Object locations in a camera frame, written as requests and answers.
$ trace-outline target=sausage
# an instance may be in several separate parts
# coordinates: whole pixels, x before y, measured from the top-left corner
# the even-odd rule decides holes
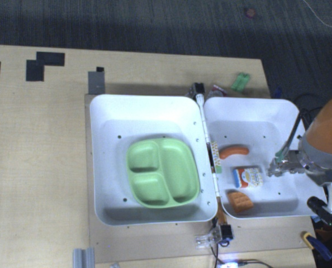
[[[220,151],[220,158],[224,160],[230,155],[234,154],[248,155],[248,153],[249,149],[247,147],[239,147],[239,146],[228,147]]]

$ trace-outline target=green divided plate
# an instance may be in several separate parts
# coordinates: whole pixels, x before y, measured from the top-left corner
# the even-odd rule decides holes
[[[191,150],[178,139],[134,143],[127,151],[126,162],[132,194],[145,207],[176,207],[193,201],[200,192]]]

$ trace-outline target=wooden table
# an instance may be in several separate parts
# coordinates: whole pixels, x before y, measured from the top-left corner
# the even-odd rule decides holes
[[[26,60],[35,60],[37,51],[64,52],[65,66],[46,66],[44,82],[26,82]],[[152,95],[184,95],[193,82],[229,90],[236,75],[246,72],[251,80],[244,94],[269,97],[259,60],[0,46],[0,62],[0,267],[72,267],[73,249],[90,245],[84,119],[88,71],[105,68],[107,93]],[[315,267],[300,238],[302,231],[314,233],[309,217],[242,223],[229,217],[229,222],[236,239],[220,251],[221,259]],[[193,237],[187,224],[179,226],[184,238],[177,241]],[[158,229],[161,235],[178,235],[168,224]],[[151,234],[155,230],[150,226]],[[208,250],[163,247],[149,254],[158,259],[120,266],[213,267]],[[133,252],[133,259],[148,258],[142,247]]]

